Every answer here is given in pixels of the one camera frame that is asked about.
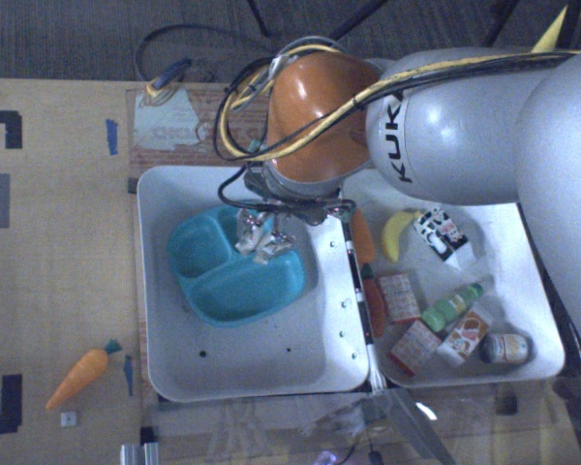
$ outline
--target gray floor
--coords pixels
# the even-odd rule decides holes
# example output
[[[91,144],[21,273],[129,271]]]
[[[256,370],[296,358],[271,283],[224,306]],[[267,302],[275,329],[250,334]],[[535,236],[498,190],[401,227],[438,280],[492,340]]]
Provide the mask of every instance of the gray floor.
[[[0,0],[0,78],[139,79],[138,43],[152,40],[140,76],[189,55],[188,79],[229,81],[253,59],[306,35],[329,36],[369,0]],[[400,58],[437,47],[480,45],[496,0],[388,0],[342,40],[362,57]],[[530,47],[567,0],[521,0],[497,46]]]

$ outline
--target white can with label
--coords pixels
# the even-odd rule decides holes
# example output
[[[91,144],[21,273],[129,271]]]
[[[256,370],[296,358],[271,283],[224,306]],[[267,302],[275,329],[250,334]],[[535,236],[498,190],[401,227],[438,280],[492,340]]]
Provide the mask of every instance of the white can with label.
[[[530,356],[530,341],[520,334],[487,334],[479,347],[486,363],[525,363]]]

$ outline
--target blue bowl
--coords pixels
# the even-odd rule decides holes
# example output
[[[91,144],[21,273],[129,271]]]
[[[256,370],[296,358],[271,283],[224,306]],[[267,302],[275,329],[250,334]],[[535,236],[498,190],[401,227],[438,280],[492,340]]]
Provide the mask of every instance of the blue bowl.
[[[254,263],[235,248],[237,209],[221,205],[195,215],[172,232],[170,266],[196,314],[218,327],[243,326],[293,303],[305,288],[295,250]]]

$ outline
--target orange object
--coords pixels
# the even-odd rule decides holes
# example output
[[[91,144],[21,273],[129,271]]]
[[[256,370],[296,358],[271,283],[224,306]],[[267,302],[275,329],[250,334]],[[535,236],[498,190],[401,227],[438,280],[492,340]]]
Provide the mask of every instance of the orange object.
[[[368,303],[372,333],[375,337],[381,337],[385,333],[385,325],[387,324],[385,302],[374,279],[364,279],[363,285],[366,302]]]
[[[316,52],[300,57],[275,80],[269,100],[267,144],[337,109],[378,79],[372,64],[344,53]],[[366,114],[355,112],[302,149],[273,159],[272,164],[281,175],[297,182],[321,182],[354,171],[370,158],[365,123]],[[313,128],[304,129],[299,138]]]
[[[359,268],[374,262],[377,257],[377,248],[366,218],[359,208],[355,210],[351,217],[351,235]]]
[[[120,350],[120,345],[111,340],[104,350],[90,350],[80,358],[47,401],[46,410],[53,410],[59,407],[90,383],[99,379],[106,372],[109,365],[108,353],[118,350]]]

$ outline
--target green bottle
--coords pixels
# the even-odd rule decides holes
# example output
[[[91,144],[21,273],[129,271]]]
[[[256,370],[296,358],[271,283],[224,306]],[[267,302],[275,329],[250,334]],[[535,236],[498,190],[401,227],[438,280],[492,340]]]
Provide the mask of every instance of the green bottle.
[[[469,310],[476,299],[484,294],[488,280],[463,286],[437,300],[421,315],[422,321],[433,332],[441,332],[445,326]]]

